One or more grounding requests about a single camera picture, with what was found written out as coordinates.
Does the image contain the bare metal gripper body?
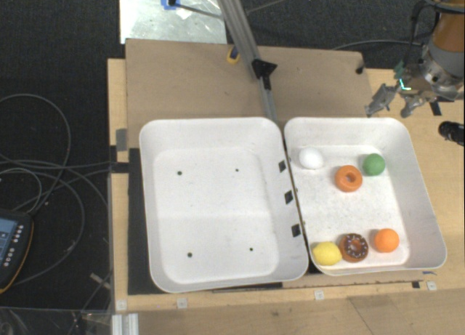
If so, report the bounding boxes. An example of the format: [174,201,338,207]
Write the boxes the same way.
[398,57,465,102]

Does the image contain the green ball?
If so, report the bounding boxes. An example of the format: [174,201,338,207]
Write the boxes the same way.
[362,153,387,177]

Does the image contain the white egg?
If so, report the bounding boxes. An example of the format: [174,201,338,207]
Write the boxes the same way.
[299,147,324,170]

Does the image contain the orange doughnut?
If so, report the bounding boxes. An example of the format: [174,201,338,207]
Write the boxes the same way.
[334,164,363,193]

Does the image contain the white plastic tray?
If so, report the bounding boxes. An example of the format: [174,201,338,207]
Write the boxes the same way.
[283,116,448,277]
[139,116,310,294]

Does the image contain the orange ball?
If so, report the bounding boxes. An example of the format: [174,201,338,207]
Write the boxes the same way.
[373,228,400,254]

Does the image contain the brown chocolate doughnut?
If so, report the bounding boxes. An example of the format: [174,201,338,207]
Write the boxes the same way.
[339,233,369,264]

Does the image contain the yellow lemon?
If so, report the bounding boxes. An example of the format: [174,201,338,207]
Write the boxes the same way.
[312,241,343,267]

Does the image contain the brown cardboard board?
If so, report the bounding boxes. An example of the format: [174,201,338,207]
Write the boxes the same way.
[124,38,426,291]

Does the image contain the black cylinder on white bracket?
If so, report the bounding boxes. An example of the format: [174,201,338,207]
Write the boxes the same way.
[437,120,465,144]

